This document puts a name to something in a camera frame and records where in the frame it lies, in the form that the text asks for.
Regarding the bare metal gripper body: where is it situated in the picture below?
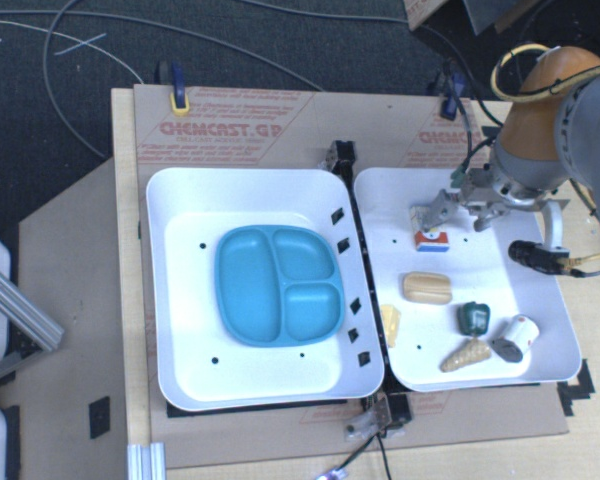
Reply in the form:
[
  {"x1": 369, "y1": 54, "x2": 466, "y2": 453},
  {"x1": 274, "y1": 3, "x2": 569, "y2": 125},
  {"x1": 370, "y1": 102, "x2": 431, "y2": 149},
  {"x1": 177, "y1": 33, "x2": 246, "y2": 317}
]
[{"x1": 458, "y1": 167, "x2": 550, "y2": 218}]

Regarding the orange and white carton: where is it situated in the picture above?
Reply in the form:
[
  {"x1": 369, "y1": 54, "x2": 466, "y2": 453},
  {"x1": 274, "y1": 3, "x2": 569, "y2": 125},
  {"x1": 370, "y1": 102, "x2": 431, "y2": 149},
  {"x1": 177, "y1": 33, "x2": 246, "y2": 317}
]
[{"x1": 409, "y1": 204, "x2": 452, "y2": 254}]

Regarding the white plastic tray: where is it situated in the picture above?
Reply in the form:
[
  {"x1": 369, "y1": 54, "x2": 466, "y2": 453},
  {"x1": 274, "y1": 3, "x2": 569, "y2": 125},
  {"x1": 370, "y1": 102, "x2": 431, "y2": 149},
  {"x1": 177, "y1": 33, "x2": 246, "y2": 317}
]
[
  {"x1": 352, "y1": 166, "x2": 583, "y2": 394},
  {"x1": 145, "y1": 166, "x2": 386, "y2": 414}
]

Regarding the tan bread bun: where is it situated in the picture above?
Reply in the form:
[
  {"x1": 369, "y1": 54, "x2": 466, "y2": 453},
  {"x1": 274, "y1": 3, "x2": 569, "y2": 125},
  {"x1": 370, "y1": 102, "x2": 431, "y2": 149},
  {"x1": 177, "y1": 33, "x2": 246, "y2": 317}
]
[{"x1": 401, "y1": 271, "x2": 454, "y2": 306}]

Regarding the green bell pepper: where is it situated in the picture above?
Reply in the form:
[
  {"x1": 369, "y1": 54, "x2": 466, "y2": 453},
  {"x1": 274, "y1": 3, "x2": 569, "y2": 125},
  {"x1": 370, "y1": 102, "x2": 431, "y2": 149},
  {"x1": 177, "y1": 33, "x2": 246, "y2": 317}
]
[{"x1": 456, "y1": 301, "x2": 492, "y2": 339}]

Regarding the white can with grey lid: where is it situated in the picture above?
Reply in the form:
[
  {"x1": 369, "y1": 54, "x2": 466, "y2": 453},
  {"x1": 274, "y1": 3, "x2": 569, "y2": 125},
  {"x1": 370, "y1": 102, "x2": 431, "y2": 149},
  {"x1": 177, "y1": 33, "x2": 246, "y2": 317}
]
[{"x1": 490, "y1": 313, "x2": 541, "y2": 365}]

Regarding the yellow cheese wedge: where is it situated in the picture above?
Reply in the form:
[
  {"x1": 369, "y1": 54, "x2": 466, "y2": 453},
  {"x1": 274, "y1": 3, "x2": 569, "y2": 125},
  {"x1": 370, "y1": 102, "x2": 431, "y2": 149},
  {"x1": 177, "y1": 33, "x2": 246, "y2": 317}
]
[{"x1": 378, "y1": 303, "x2": 403, "y2": 350}]

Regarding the pale yellow corn cob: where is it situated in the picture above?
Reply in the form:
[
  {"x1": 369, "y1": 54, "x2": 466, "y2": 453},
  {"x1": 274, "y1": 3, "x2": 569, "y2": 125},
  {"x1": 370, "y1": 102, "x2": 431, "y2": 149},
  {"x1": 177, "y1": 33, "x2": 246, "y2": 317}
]
[{"x1": 439, "y1": 337, "x2": 493, "y2": 374}]

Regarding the brown cardboard board red print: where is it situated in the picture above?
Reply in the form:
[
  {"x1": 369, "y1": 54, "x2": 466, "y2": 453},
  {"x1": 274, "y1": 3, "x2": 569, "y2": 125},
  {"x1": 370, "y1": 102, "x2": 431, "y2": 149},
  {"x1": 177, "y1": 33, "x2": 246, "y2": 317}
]
[{"x1": 132, "y1": 83, "x2": 572, "y2": 470}]

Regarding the blue divided plate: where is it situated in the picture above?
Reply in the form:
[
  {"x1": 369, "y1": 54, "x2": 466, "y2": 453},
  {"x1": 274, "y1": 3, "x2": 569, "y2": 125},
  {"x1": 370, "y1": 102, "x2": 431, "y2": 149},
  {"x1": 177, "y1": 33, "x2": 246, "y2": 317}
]
[{"x1": 213, "y1": 224, "x2": 346, "y2": 349}]

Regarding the black cylinder on white bracket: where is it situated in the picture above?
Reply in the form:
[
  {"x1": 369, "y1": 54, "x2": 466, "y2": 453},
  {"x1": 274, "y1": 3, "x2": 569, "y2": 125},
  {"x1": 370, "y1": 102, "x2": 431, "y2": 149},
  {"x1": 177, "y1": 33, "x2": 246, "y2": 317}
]
[{"x1": 507, "y1": 198, "x2": 572, "y2": 276}]

